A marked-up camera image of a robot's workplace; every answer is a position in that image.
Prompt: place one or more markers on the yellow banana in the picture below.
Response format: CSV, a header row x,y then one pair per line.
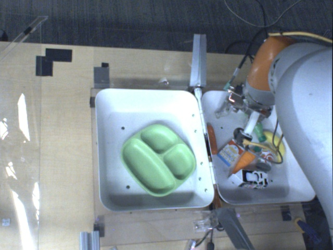
x,y
273,138

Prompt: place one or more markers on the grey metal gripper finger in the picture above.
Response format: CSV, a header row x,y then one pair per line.
x,y
234,96
222,110

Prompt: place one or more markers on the red and white packet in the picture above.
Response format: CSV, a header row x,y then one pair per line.
x,y
268,155

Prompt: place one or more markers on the orange toy carrot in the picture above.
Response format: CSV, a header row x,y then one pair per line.
x,y
244,161

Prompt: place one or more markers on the green divided plate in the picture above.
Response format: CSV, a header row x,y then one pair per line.
x,y
145,160

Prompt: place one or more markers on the orange-red toy sausage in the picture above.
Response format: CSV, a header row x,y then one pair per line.
x,y
212,139

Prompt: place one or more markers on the green bottle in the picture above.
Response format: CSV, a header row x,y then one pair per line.
x,y
260,133

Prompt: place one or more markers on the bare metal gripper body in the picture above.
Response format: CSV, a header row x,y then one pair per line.
x,y
250,107

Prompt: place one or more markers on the black and white carton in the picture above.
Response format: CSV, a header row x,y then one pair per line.
x,y
253,180

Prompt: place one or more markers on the white plastic tray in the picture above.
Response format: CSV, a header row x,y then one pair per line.
x,y
291,181
114,150

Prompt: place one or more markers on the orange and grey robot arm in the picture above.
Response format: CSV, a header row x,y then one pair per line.
x,y
299,92

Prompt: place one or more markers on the orange white and blue carton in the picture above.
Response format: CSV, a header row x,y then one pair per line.
x,y
229,152

